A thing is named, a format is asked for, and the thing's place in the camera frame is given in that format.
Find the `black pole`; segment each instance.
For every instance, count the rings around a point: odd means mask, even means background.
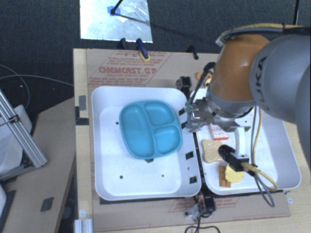
[[[299,1],[300,0],[296,0],[293,25],[297,25]]]
[[[112,15],[114,15],[116,13],[117,8],[119,7],[119,5],[123,2],[123,0],[119,0],[117,5],[110,11],[110,13]]]

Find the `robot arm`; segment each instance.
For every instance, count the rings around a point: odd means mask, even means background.
[[[218,39],[225,44],[206,98],[196,100],[188,112],[188,130],[213,122],[232,131],[238,127],[235,119],[258,105],[273,117],[297,124],[310,166],[310,28],[274,27],[294,34],[269,42],[249,34],[263,32],[260,26],[228,31]]]

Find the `black metal post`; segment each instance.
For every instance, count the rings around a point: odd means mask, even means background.
[[[110,13],[112,15],[114,15],[116,13],[117,8],[119,7],[119,5],[123,2],[123,0],[119,0],[117,5],[110,11]]]
[[[300,0],[296,0],[293,25],[297,25],[299,1]]]

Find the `blue plate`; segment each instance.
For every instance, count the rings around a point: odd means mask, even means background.
[[[127,150],[136,158],[165,156],[181,146],[179,122],[167,103],[148,100],[128,104],[119,120]]]

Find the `black floor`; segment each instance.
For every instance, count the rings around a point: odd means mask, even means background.
[[[148,50],[184,52],[194,45],[198,52],[218,53],[214,41],[225,30],[259,22],[291,24],[296,0],[147,1],[154,41],[146,44]],[[298,24],[310,26],[311,0],[300,0],[299,8]],[[79,0],[0,0],[0,64],[19,74],[73,83],[73,48],[117,47],[111,41],[81,40],[79,20]],[[19,79],[1,80],[9,74],[0,67],[0,88],[13,106],[26,104],[27,92]],[[73,97],[70,86],[35,78],[25,81],[32,120]]]

